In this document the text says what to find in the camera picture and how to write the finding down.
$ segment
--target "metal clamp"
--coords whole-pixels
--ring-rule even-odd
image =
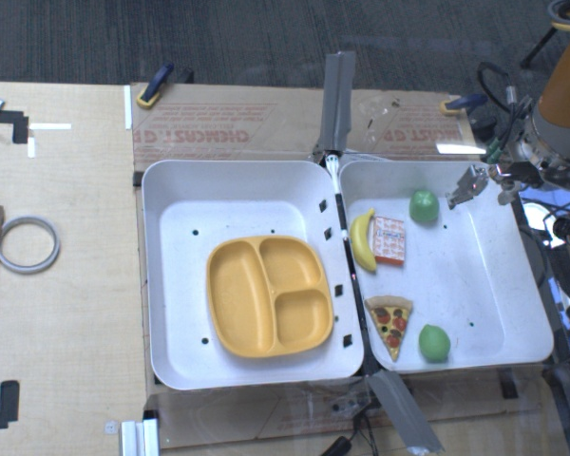
[[[470,165],[458,180],[458,187],[453,193],[446,193],[447,206],[454,209],[457,204],[472,200],[478,196],[489,182],[487,171],[482,167]]]
[[[149,109],[154,106],[154,103],[160,98],[161,94],[159,89],[164,85],[169,77],[169,74],[175,67],[173,63],[166,63],[162,65],[159,71],[154,75],[152,81],[148,84],[140,96],[137,97],[137,104],[142,108]]]
[[[466,115],[470,115],[475,108],[487,103],[487,96],[481,93],[466,95],[457,100],[445,100],[439,103],[439,111],[446,117],[459,115],[466,109]]]
[[[120,447],[121,456],[159,456],[158,419],[122,422]]]
[[[2,244],[4,237],[7,235],[7,233],[10,230],[12,230],[15,226],[19,226],[20,224],[35,224],[47,230],[49,234],[52,236],[53,238],[52,252],[48,255],[47,258],[45,258],[40,263],[36,263],[35,265],[18,265],[14,262],[11,262],[2,253]],[[39,272],[46,270],[57,259],[57,256],[59,255],[59,248],[60,248],[60,241],[57,235],[57,230],[55,229],[55,226],[47,219],[36,216],[18,217],[7,221],[2,227],[2,236],[0,238],[0,262],[2,262],[2,264],[7,269],[17,274],[37,274]]]

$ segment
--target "green apple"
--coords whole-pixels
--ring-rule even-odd
[[[439,215],[439,200],[430,191],[420,189],[411,197],[409,215],[416,221],[434,221]]]
[[[418,345],[420,353],[430,362],[446,361],[449,354],[449,336],[439,326],[426,324],[420,331]]]

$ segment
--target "cardboard sheet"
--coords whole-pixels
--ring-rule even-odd
[[[145,87],[136,84],[131,95]],[[394,160],[452,159],[436,143],[475,145],[463,112],[445,117],[447,93],[352,92],[347,147]],[[166,85],[150,110],[132,105],[135,171],[163,159],[304,160],[319,137],[322,89]]]

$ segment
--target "orange object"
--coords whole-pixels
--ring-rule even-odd
[[[406,231],[400,219],[374,217],[372,250],[376,261],[403,265],[406,255]]]
[[[542,92],[539,111],[551,124],[570,128],[570,44]]]
[[[248,358],[304,352],[332,332],[323,265],[295,237],[242,237],[221,243],[207,262],[207,294],[223,346]]]

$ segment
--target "small box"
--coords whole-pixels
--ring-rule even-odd
[[[373,218],[371,249],[376,261],[403,265],[406,254],[406,231],[400,219]]]

